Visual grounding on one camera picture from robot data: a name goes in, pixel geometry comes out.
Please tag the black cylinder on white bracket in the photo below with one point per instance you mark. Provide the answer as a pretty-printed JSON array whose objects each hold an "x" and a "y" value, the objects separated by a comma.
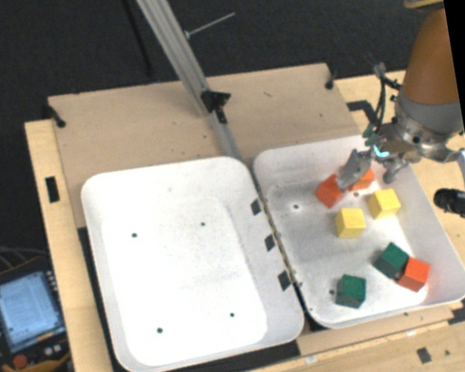
[{"x": 455, "y": 200}]

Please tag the white plastic tray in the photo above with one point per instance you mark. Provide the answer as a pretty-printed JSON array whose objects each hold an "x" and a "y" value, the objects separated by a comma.
[
  {"x": 315, "y": 255},
  {"x": 184, "y": 268}
]

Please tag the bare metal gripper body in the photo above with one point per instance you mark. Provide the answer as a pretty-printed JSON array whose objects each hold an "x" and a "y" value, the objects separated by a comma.
[{"x": 411, "y": 146}]

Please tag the yellow cube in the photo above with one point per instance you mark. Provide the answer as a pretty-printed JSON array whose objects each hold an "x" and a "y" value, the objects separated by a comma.
[
  {"x": 350, "y": 223},
  {"x": 384, "y": 203}
]

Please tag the pale flat board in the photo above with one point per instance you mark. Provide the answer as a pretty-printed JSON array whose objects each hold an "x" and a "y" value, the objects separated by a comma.
[{"x": 138, "y": 125}]

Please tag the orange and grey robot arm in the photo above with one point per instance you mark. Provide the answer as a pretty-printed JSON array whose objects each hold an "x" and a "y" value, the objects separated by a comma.
[{"x": 429, "y": 68}]

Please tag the orange cube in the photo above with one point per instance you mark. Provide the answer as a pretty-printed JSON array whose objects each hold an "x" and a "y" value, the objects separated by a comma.
[
  {"x": 328, "y": 193},
  {"x": 414, "y": 275},
  {"x": 366, "y": 179}
]

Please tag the thin black and white rod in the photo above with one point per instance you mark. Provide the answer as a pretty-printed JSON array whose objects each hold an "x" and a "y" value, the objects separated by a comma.
[{"x": 281, "y": 243}]

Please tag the green cube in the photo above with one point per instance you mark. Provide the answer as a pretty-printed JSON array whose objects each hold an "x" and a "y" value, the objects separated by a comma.
[
  {"x": 390, "y": 260},
  {"x": 351, "y": 291}
]

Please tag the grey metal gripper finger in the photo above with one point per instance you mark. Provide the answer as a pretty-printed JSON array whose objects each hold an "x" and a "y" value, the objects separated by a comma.
[
  {"x": 353, "y": 171},
  {"x": 394, "y": 170}
]

